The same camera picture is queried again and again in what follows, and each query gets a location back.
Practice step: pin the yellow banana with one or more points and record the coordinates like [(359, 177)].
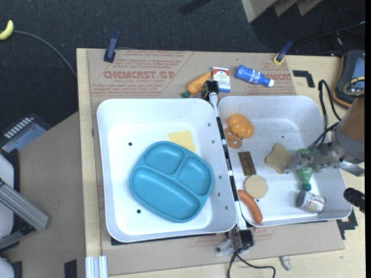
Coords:
[(7, 32)]

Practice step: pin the thin black and white rod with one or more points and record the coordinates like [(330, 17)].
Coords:
[(224, 143)]

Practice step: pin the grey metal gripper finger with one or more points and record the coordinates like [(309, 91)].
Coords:
[(295, 163), (317, 165)]

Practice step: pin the black cylinder on white bracket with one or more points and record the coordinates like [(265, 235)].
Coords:
[(354, 197)]

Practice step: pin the brown cardboard board red print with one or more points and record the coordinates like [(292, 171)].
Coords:
[(150, 74)]

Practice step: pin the orange carrot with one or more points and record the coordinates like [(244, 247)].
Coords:
[(198, 82)]

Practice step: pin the white plastic tray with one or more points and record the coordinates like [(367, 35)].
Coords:
[(278, 117), (121, 219)]

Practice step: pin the blue divided plate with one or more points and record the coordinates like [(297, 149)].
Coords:
[(171, 184)]

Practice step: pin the round tan biscuit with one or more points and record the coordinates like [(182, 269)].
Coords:
[(255, 186)]

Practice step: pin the yellow cheese slice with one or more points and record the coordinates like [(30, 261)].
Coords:
[(182, 139)]

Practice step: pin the blue bottle with white cap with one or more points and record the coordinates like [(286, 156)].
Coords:
[(250, 74)]

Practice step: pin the orange bell pepper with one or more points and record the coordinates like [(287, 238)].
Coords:
[(240, 126)]

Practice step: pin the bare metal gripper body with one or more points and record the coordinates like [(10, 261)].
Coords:
[(333, 155)]

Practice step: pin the green bottle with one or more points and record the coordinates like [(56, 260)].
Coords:
[(305, 175)]

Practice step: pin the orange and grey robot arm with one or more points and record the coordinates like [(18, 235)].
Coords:
[(353, 123)]

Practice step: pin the white and orange carton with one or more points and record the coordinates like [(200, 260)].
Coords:
[(221, 78)]

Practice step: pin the orange sausage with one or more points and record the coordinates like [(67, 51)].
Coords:
[(252, 206)]

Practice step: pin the orange pretzel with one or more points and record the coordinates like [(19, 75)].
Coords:
[(233, 142)]

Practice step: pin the brown chocolate bar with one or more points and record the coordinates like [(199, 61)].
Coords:
[(247, 164)]

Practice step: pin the tan bread slice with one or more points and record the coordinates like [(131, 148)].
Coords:
[(276, 158)]

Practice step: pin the small white can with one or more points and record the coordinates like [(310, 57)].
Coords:
[(311, 202)]

